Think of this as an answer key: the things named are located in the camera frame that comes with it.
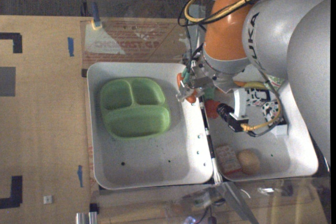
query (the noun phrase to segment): white power outlet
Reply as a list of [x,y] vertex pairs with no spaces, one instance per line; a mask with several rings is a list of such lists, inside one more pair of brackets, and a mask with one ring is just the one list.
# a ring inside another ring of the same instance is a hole
[[48,195],[48,196],[43,196],[43,204],[52,204],[53,203],[53,196]]

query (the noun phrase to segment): brown ball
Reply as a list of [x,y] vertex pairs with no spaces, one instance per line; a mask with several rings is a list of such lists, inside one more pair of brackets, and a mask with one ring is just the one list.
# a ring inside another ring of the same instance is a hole
[[243,173],[254,175],[260,170],[260,160],[251,150],[242,150],[237,154],[237,158],[243,169]]

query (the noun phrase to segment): green bowl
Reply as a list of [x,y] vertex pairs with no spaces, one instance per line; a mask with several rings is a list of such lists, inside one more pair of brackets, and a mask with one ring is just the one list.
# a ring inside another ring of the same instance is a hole
[[105,128],[118,139],[160,135],[171,124],[166,97],[149,78],[107,82],[100,91],[100,107]]

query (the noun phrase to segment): gray square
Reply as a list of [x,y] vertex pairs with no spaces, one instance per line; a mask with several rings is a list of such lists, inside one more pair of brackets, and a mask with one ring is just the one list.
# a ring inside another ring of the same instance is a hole
[[0,67],[0,96],[15,96],[15,67]]

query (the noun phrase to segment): green divided plate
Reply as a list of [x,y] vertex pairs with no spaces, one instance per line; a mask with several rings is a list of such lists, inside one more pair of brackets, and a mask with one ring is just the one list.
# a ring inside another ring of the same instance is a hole
[[104,125],[115,138],[143,138],[168,130],[171,116],[161,87],[149,78],[122,78],[100,91]]

